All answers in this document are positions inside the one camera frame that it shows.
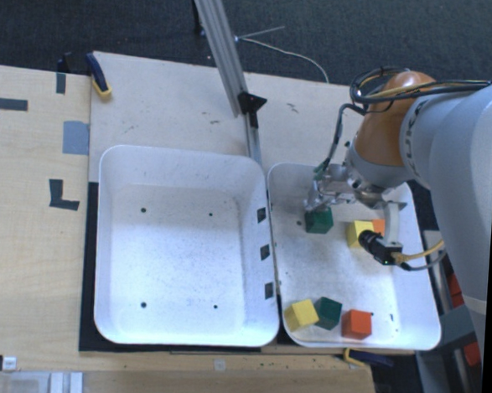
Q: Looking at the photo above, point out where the black cylinder on white bracket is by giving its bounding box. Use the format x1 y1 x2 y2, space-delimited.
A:
355 198 408 268

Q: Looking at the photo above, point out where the white plastic tray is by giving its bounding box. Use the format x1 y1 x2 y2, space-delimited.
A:
86 142 293 356
255 160 453 357

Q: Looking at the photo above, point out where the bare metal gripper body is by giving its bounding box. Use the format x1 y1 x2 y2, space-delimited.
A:
311 162 410 213

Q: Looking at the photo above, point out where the yellow cube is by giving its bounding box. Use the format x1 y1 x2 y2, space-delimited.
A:
282 297 322 334
344 219 376 251

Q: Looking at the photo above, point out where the green cube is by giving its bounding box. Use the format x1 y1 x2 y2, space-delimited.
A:
313 296 344 332
303 205 336 235

